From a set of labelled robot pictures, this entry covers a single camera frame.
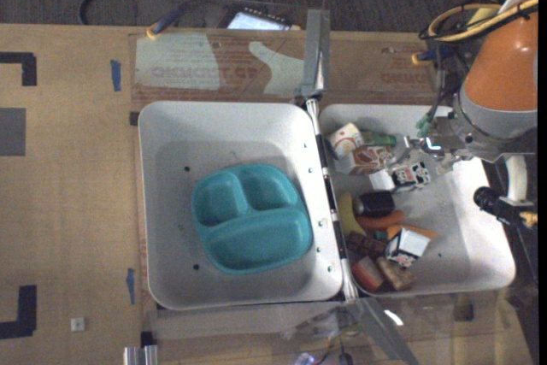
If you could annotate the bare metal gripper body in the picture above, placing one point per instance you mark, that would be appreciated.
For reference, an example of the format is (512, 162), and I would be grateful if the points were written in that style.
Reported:
(446, 137)

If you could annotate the orange and white block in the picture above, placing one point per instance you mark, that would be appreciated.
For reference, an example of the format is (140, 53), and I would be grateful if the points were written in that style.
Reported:
(366, 274)

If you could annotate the white plastic tray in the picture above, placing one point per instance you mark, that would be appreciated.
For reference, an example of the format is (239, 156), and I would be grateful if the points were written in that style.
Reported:
(171, 201)
(466, 235)

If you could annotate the short cow print carton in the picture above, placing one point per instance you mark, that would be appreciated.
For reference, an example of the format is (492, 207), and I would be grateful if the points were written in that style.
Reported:
(409, 245)

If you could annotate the brown chocolate bar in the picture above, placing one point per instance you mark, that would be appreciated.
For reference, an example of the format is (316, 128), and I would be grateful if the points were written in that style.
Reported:
(363, 244)

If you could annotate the green bottle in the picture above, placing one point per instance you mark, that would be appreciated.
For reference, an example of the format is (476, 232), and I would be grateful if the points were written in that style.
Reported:
(379, 139)

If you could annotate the white and orange cup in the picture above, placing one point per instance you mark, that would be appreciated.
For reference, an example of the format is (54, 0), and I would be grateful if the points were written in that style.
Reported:
(345, 139)

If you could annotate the small white square block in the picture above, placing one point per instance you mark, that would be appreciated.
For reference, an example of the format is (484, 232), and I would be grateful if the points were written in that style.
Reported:
(77, 324)

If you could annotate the black cylinder on white bracket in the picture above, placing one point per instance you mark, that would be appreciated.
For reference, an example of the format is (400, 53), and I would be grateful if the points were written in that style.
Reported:
(498, 204)

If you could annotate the brown and white carton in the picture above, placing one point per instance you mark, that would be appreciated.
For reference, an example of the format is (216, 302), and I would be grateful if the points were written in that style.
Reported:
(363, 160)

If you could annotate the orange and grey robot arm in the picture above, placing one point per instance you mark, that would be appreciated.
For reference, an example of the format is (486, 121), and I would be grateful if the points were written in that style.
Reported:
(502, 68)

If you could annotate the long cow print carton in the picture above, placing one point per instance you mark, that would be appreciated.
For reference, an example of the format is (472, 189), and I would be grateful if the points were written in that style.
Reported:
(408, 176)

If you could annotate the teal divided plate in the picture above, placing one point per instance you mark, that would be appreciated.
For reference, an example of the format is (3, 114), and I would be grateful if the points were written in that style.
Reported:
(252, 222)

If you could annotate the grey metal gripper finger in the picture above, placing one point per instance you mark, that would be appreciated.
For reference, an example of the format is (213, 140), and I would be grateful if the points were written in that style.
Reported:
(409, 144)
(446, 164)

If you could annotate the yellow banana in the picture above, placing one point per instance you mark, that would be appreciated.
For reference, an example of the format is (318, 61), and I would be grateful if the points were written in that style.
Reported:
(348, 214)

